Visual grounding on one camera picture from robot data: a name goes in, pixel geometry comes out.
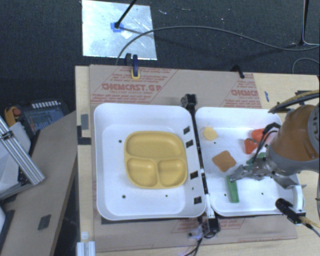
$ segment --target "orange pepper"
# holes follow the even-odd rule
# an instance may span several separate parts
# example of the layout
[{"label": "orange pepper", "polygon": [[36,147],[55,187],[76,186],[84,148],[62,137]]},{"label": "orange pepper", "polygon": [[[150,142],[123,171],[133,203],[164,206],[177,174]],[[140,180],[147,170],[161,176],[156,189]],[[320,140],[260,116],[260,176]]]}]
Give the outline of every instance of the orange pepper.
[{"label": "orange pepper", "polygon": [[263,135],[264,129],[255,129],[251,132],[252,139],[256,140],[257,142],[261,141]]},{"label": "orange pepper", "polygon": [[246,154],[251,154],[259,145],[259,142],[252,138],[244,140],[244,148]]}]

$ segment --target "wooden table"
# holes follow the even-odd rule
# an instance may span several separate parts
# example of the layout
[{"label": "wooden table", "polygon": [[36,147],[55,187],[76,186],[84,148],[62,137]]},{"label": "wooden table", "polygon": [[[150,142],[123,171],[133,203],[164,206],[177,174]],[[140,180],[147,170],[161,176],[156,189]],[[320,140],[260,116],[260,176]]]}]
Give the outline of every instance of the wooden table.
[{"label": "wooden table", "polygon": [[[76,76],[76,109],[77,125],[81,126],[83,115],[90,120],[90,69],[87,66],[78,66]],[[254,82],[258,91],[261,107],[270,109],[275,102],[284,101],[294,96],[296,91],[316,90],[319,80],[316,76],[291,74],[263,74],[254,73]],[[317,104],[317,99],[309,101]],[[82,130],[82,137],[91,137],[90,122]],[[93,188],[92,188],[92,150],[90,145],[78,145],[78,174],[79,174],[79,205],[80,205],[80,232],[81,241],[94,241],[93,217]],[[307,184],[303,189],[305,210],[307,217],[319,222],[316,209],[316,188],[319,175],[315,172],[304,171],[299,174],[301,184]],[[245,243],[229,243],[200,246],[198,256],[264,256],[264,255],[318,255],[320,252],[319,238],[305,226],[297,226],[298,239],[270,240]],[[97,252],[97,256],[163,256],[185,255],[194,247],[172,247],[143,250],[124,250],[112,252]]]}]

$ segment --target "black clip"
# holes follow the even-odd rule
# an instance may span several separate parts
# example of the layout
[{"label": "black clip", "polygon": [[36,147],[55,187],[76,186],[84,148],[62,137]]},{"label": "black clip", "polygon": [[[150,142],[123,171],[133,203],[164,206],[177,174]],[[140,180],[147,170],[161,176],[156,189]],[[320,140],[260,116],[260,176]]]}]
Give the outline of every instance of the black clip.
[{"label": "black clip", "polygon": [[131,71],[132,79],[139,79],[140,72],[138,67],[138,55],[134,54],[132,57],[132,71]]},{"label": "black clip", "polygon": [[127,53],[124,59],[125,66],[132,66],[131,53]]},{"label": "black clip", "polygon": [[239,72],[239,75],[240,75],[241,79],[244,79],[244,78],[245,78],[245,75],[244,75],[244,73],[242,72],[241,67],[240,67],[239,65],[237,65],[237,64],[234,65],[234,66],[231,68],[230,71]]},{"label": "black clip", "polygon": [[0,136],[0,140],[7,140],[10,139],[14,135],[12,130],[7,131],[6,133]]}]

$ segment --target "wooden board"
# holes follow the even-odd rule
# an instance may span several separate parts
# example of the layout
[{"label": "wooden board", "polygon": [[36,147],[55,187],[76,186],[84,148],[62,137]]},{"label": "wooden board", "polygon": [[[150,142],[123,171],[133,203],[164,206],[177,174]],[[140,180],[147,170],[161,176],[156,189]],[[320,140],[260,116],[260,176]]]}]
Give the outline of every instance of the wooden board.
[{"label": "wooden board", "polygon": [[[202,71],[193,71],[201,76]],[[269,109],[273,107],[277,101],[284,101],[295,95],[297,90],[316,90],[319,88],[319,81],[316,76],[310,75],[287,75],[287,74],[253,74],[256,89],[258,91],[259,99],[262,108]],[[84,81],[88,81],[90,78],[89,67],[76,67],[76,86],[77,86],[77,104],[81,105],[81,115],[90,114],[90,102],[88,102],[88,95],[81,95],[81,93],[88,93],[89,84],[85,85]],[[82,156],[89,154],[89,149],[85,146],[79,146],[78,150]],[[79,193],[82,195],[83,200],[80,199],[80,212],[82,214],[80,218],[80,229],[89,233],[89,239],[82,239],[83,242],[93,241],[93,197],[92,197],[92,170],[87,161],[89,158],[84,160],[85,165],[79,166],[79,176],[83,176],[83,179],[79,183]],[[307,216],[318,221],[318,214],[316,210],[316,188],[318,181],[318,174],[314,172],[303,172],[299,175],[300,182],[307,184],[308,186],[303,190],[305,196],[305,210]],[[270,241],[256,241],[246,243],[232,243],[232,244],[215,244],[215,245],[204,245],[201,246],[198,254],[203,255],[249,255],[249,256],[262,256],[262,255],[318,255],[320,251],[320,243],[318,243],[318,237],[311,230],[304,226],[297,226],[296,232],[298,239],[291,240],[275,240],[273,241],[270,236]],[[190,252],[194,247],[172,247],[172,248],[161,248],[161,249],[144,249],[144,250],[124,250],[124,251],[112,251],[112,252],[98,252],[97,256],[162,256],[162,255],[184,255]]]},{"label": "wooden board", "polygon": [[[52,256],[76,173],[76,113],[43,129],[32,159],[45,176],[40,184],[19,193],[3,206],[15,210],[1,255]],[[49,216],[47,228],[38,230],[42,217]]]}]

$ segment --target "electronic device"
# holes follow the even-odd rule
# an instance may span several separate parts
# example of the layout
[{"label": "electronic device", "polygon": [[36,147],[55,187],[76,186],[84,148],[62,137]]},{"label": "electronic device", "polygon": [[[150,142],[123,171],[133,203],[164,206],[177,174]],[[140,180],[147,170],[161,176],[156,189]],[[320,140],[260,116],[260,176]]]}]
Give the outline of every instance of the electronic device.
[{"label": "electronic device", "polygon": [[61,119],[69,113],[61,99],[34,100],[26,105],[12,105],[5,109],[4,116],[8,126],[21,122],[28,136],[32,138],[39,130]]}]

